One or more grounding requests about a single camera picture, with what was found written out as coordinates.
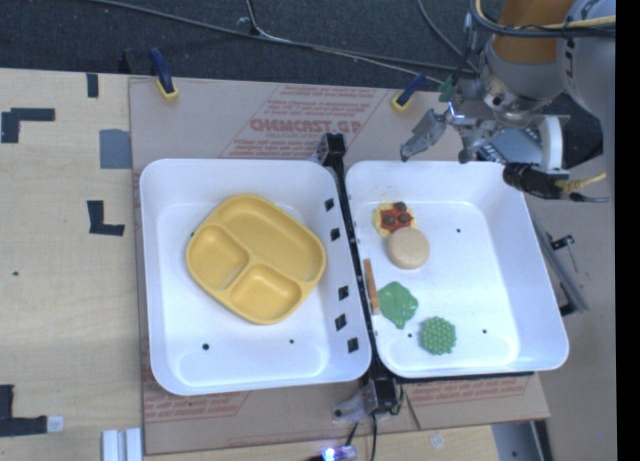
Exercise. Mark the toy pizza slice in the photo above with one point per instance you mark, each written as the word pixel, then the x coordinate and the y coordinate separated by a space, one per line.
pixel 392 219

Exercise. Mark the green toy grapes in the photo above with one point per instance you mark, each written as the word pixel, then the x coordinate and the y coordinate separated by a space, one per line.
pixel 438 335

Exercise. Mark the yellow divided plate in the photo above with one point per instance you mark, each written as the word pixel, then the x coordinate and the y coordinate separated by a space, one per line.
pixel 255 259

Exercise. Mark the black cylinder on white bracket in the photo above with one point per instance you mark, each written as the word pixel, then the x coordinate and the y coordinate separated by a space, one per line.
pixel 537 159

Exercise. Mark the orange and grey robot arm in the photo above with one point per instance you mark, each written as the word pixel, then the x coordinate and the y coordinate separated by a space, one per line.
pixel 545 4

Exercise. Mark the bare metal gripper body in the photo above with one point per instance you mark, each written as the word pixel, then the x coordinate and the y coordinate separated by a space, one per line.
pixel 487 114

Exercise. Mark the brown toy bread slice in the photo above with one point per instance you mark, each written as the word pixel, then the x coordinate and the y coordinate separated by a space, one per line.
pixel 370 286

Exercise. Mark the beige round biscuit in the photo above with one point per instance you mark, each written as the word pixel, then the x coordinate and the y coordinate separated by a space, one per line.
pixel 408 248

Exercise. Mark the green toy lettuce leaf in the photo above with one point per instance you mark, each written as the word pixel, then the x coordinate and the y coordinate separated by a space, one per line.
pixel 397 304

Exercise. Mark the white plastic tray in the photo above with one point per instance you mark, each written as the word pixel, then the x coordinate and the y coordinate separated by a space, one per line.
pixel 240 359
pixel 480 269

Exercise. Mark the brown cardboard board red print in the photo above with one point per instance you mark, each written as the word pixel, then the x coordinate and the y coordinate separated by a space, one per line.
pixel 280 114

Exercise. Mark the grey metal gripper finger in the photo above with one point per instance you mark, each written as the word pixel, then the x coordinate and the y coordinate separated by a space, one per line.
pixel 470 146
pixel 422 136

